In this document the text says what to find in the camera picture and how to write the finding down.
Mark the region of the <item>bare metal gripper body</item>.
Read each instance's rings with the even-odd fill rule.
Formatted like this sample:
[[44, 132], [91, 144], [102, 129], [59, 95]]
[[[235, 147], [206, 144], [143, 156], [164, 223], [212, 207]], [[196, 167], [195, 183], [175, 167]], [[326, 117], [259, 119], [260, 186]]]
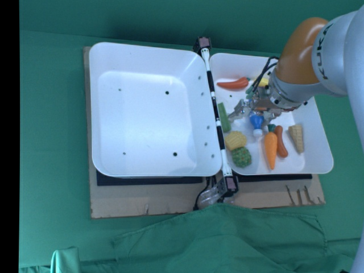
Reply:
[[250, 100], [250, 109], [278, 117], [281, 113], [291, 112], [301, 106], [301, 102], [286, 99], [279, 93], [256, 91]]

